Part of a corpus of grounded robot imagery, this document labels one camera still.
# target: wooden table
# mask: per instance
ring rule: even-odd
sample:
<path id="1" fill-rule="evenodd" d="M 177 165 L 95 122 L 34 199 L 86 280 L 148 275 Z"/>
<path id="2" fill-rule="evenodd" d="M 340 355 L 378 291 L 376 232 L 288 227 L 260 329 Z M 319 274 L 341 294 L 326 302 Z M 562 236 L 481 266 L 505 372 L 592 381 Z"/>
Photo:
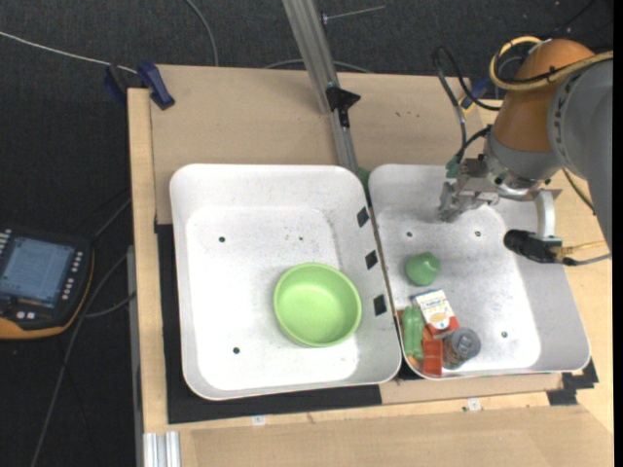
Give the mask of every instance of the wooden table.
<path id="1" fill-rule="evenodd" d="M 568 270 L 600 379 L 577 392 L 578 405 L 550 406 L 545 391 L 564 387 L 560 374 L 393 380 L 381 385 L 376 407 L 268 415 L 256 426 L 251 417 L 169 424 L 154 224 L 170 223 L 171 174 L 190 162 L 336 164 L 337 156 L 305 72 L 160 69 L 172 108 L 161 111 L 147 90 L 128 93 L 142 432 L 178 431 L 184 467 L 613 465 L 611 262 Z M 362 95 L 350 110 L 362 167 L 444 164 L 457 150 L 458 123 L 436 78 L 340 80 Z M 491 121 L 474 110 L 469 132 Z M 557 234 L 568 244 L 601 239 L 565 178 L 551 187 L 563 190 Z"/>

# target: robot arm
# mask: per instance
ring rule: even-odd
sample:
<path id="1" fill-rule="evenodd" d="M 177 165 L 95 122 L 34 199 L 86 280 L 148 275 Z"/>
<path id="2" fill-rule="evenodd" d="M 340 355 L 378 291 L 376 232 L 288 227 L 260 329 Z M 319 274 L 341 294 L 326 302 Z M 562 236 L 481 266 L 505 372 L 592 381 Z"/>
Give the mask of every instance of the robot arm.
<path id="1" fill-rule="evenodd" d="M 594 55 L 570 40 L 540 42 L 508 90 L 478 160 L 462 162 L 446 182 L 439 214 L 454 221 L 498 198 L 532 197 L 561 168 L 587 180 L 600 226 L 612 251 L 612 53 Z"/>

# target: metal pole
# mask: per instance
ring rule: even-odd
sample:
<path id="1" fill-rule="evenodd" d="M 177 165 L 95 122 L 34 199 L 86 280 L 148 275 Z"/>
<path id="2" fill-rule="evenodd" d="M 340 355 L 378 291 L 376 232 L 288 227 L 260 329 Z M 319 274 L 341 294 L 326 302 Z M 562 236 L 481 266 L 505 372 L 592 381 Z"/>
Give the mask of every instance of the metal pole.
<path id="1" fill-rule="evenodd" d="M 340 165 L 357 174 L 357 159 L 352 147 L 350 130 L 340 120 L 338 110 L 332 109 L 327 99 L 327 89 L 338 88 L 340 83 L 322 27 L 320 13 L 313 0 L 281 1 L 299 45 L 301 57 L 310 74 L 320 112 L 330 114 Z"/>

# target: green ball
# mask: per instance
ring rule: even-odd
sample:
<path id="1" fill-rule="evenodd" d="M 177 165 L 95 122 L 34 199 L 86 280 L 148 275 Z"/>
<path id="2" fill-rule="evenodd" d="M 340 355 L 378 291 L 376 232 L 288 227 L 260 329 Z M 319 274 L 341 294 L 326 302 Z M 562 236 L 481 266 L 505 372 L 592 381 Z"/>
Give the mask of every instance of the green ball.
<path id="1" fill-rule="evenodd" d="M 423 287 L 435 281 L 440 267 L 441 261 L 435 258 L 431 252 L 426 251 L 409 258 L 405 272 L 413 283 Z"/>

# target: dark background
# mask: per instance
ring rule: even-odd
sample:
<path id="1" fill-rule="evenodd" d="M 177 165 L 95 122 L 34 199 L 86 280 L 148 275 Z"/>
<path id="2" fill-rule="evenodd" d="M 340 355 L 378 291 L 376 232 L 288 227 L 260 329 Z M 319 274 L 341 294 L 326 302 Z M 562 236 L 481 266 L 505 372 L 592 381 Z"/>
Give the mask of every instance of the dark background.
<path id="1" fill-rule="evenodd" d="M 192 1 L 211 26 L 220 65 L 299 56 L 280 0 Z M 477 80 L 506 40 L 525 34 L 567 36 L 596 52 L 613 46 L 613 0 L 317 3 L 329 16 L 385 5 L 327 29 L 335 60 L 375 72 L 434 74 L 431 54 L 445 46 Z M 0 0 L 0 31 L 131 68 L 141 59 L 213 63 L 205 30 L 182 0 Z M 104 67 L 0 36 L 0 71 L 0 223 L 92 237 L 129 197 L 127 113 L 105 91 Z M 95 243 L 95 283 L 131 244 L 127 208 Z M 127 292 L 121 267 L 92 309 Z M 0 466 L 29 464 L 70 334 L 0 342 Z M 85 321 L 39 465 L 133 459 L 128 312 L 120 309 Z"/>

